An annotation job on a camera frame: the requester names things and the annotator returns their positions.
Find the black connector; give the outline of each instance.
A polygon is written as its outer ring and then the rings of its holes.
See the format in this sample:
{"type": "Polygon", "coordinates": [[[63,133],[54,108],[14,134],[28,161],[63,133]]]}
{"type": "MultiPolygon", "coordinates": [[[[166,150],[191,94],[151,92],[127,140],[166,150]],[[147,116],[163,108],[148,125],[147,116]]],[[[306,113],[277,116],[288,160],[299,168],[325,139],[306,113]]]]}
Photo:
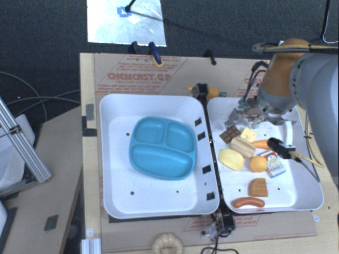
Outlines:
{"type": "Polygon", "coordinates": [[[282,159],[291,159],[292,155],[290,151],[295,151],[295,147],[285,147],[283,142],[277,138],[270,138],[267,141],[267,145],[271,150],[275,151],[282,159]]]}

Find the brown sausage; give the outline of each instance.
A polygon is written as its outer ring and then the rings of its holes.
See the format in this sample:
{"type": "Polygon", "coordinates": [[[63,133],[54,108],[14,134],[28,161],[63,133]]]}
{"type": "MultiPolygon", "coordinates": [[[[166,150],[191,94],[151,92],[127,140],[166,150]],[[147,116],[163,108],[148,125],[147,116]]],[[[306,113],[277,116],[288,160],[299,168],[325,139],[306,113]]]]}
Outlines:
{"type": "Polygon", "coordinates": [[[265,202],[256,197],[241,197],[233,201],[234,208],[240,208],[241,206],[244,205],[254,205],[257,207],[264,207],[265,202]]]}

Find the blue plate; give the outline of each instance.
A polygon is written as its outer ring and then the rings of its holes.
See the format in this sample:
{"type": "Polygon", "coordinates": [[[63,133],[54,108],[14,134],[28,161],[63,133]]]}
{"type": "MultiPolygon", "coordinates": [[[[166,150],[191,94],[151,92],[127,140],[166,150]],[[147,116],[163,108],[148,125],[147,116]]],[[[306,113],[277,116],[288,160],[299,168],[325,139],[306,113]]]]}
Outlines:
{"type": "Polygon", "coordinates": [[[129,160],[141,173],[181,180],[193,171],[196,155],[194,132],[183,123],[150,116],[134,127],[129,160]]]}

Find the white cable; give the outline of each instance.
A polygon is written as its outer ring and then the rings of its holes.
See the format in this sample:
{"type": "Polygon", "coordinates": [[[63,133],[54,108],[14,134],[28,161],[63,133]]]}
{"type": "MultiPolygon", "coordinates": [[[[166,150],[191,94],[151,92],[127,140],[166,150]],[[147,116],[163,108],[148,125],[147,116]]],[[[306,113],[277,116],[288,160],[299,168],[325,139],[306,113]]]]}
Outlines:
{"type": "Polygon", "coordinates": [[[175,254],[182,254],[184,252],[182,242],[172,233],[163,233],[155,239],[152,245],[153,253],[161,254],[163,248],[174,248],[175,254]]]}

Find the white plastic piece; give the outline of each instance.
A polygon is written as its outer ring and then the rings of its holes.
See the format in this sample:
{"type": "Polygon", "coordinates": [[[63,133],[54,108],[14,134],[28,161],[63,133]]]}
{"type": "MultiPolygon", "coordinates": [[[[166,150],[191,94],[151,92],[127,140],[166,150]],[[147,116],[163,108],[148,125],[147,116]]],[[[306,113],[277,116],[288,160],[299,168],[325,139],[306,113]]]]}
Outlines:
{"type": "Polygon", "coordinates": [[[293,145],[293,128],[291,121],[285,121],[282,125],[283,128],[283,143],[285,146],[293,145]]]}
{"type": "Polygon", "coordinates": [[[101,239],[83,239],[81,241],[81,254],[101,254],[101,239]]]}
{"type": "Polygon", "coordinates": [[[201,103],[188,96],[111,94],[100,103],[103,192],[106,211],[119,219],[210,214],[219,206],[218,185],[201,103]],[[183,180],[164,180],[136,171],[129,144],[145,116],[176,120],[197,138],[193,172],[183,180]],[[204,138],[198,141],[198,135],[204,138]]]}
{"type": "Polygon", "coordinates": [[[174,248],[175,254],[182,254],[184,247],[178,237],[172,233],[163,233],[157,239],[155,239],[152,245],[152,251],[154,254],[161,254],[163,248],[174,248]]]}
{"type": "Polygon", "coordinates": [[[7,211],[4,205],[0,202],[0,236],[4,230],[6,220],[7,220],[7,211]]]}
{"type": "MultiPolygon", "coordinates": [[[[16,122],[20,125],[28,141],[33,144],[35,135],[25,115],[18,116],[16,122]]],[[[0,127],[0,135],[5,132],[0,127]]],[[[0,190],[21,181],[25,161],[20,156],[8,136],[0,138],[0,190]]]]}
{"type": "Polygon", "coordinates": [[[320,218],[319,218],[319,216],[318,215],[313,215],[313,221],[314,222],[320,222],[320,218]]]}
{"type": "MultiPolygon", "coordinates": [[[[231,114],[232,110],[238,106],[239,98],[221,98],[216,97],[209,101],[208,112],[211,122],[213,139],[215,140],[215,151],[218,153],[221,149],[228,148],[219,135],[225,129],[215,128],[224,122],[231,114]]],[[[283,119],[296,121],[292,126],[293,145],[302,155],[308,155],[307,146],[304,138],[304,130],[296,108],[286,113],[283,119]]],[[[243,119],[236,125],[238,129],[245,126],[251,127],[251,122],[243,119]]],[[[255,129],[258,134],[258,140],[266,140],[271,137],[283,140],[283,126],[275,126],[270,122],[262,122],[255,129]]],[[[256,149],[255,155],[264,153],[264,149],[256,149]]],[[[218,160],[219,175],[224,198],[227,206],[236,213],[258,213],[258,212],[281,212],[281,211],[302,211],[315,210],[322,206],[324,201],[323,192],[320,183],[317,182],[309,171],[301,164],[288,159],[280,159],[286,171],[274,178],[270,178],[267,172],[254,173],[249,168],[249,159],[245,159],[244,167],[241,171],[233,171],[225,167],[218,160]],[[252,205],[234,208],[232,201],[237,198],[245,197],[248,194],[249,183],[256,178],[265,178],[267,183],[268,197],[263,197],[265,202],[263,208],[257,208],[252,205]]],[[[312,169],[312,165],[305,161],[305,165],[312,169]]]]}
{"type": "Polygon", "coordinates": [[[86,229],[86,237],[92,237],[95,235],[94,229],[86,229]]]}

